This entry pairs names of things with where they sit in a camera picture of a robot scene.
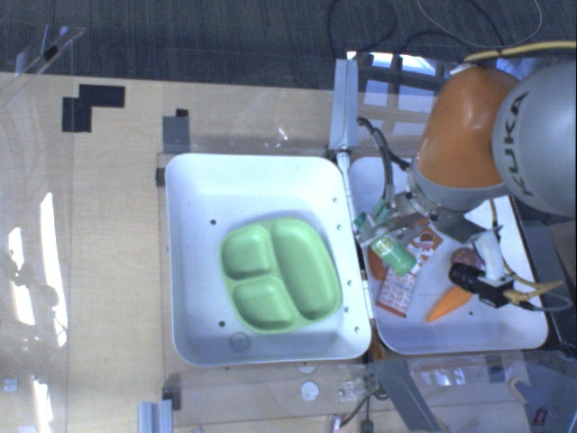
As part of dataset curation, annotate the green bottle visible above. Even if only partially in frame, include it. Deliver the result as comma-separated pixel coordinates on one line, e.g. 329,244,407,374
368,234,418,278

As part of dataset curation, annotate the red sausage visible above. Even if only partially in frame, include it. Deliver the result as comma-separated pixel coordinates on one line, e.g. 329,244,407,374
366,246,389,282

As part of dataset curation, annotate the black cylinder on white bracket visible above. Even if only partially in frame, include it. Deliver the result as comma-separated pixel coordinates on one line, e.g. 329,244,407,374
447,229,516,309

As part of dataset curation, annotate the white plastic tray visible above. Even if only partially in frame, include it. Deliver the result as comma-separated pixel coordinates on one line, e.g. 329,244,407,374
163,152,373,369
349,155,550,356

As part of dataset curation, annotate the brown doughnut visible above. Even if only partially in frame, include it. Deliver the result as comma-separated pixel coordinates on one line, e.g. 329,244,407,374
451,246,486,271

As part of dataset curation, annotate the green divided plate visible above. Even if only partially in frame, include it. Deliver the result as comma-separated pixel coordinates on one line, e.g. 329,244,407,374
218,217,343,335

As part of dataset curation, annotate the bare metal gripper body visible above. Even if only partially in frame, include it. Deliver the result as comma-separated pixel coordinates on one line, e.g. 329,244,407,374
391,190,453,230

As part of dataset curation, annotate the orange carrot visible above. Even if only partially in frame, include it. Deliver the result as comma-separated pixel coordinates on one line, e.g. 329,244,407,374
425,285,473,324

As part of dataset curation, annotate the orange and white carton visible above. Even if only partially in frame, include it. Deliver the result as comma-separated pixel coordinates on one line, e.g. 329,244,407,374
375,226,445,318

